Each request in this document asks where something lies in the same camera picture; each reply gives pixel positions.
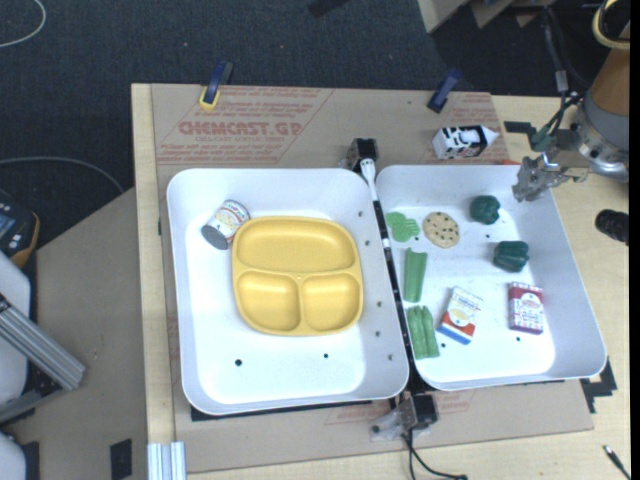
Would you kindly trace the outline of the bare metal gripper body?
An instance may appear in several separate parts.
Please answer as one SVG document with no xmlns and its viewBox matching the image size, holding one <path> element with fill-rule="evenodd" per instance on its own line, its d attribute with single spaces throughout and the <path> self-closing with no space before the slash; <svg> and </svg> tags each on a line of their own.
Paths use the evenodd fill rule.
<svg viewBox="0 0 640 480">
<path fill-rule="evenodd" d="M 581 182 L 589 174 L 618 182 L 629 181 L 628 154 L 597 131 L 560 130 L 549 152 L 549 162 L 562 176 Z"/>
</svg>

